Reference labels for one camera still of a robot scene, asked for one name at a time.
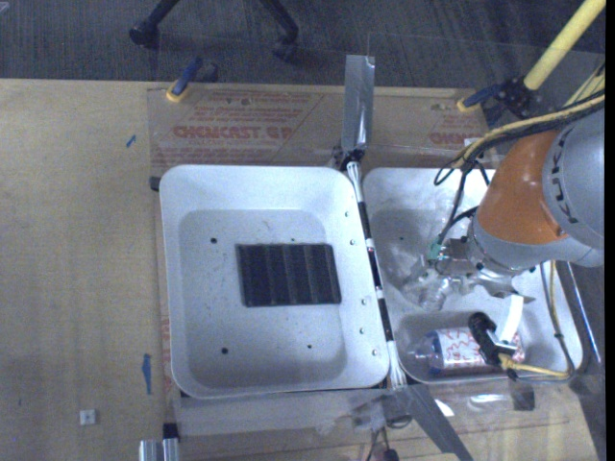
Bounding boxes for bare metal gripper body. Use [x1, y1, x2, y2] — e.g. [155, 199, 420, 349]
[442, 236, 536, 303]

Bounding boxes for clear bottle red white label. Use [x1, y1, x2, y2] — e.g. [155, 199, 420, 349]
[407, 327, 526, 372]

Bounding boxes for white plastic tray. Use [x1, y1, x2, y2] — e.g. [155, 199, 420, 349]
[158, 163, 391, 400]
[360, 166, 585, 386]

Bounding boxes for thin black and white rod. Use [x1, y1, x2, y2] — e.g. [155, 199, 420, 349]
[345, 159, 407, 392]

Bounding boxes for black ridged rectangular mat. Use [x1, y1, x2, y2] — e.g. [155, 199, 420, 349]
[234, 242, 343, 308]

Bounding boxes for brown cardboard board red print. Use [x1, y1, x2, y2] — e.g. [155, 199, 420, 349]
[146, 86, 578, 434]

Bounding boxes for black wheeled stand base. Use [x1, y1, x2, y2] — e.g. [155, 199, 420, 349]
[128, 0, 301, 62]

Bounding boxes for black cylinder on white bracket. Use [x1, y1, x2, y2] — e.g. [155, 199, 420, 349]
[467, 293, 526, 367]

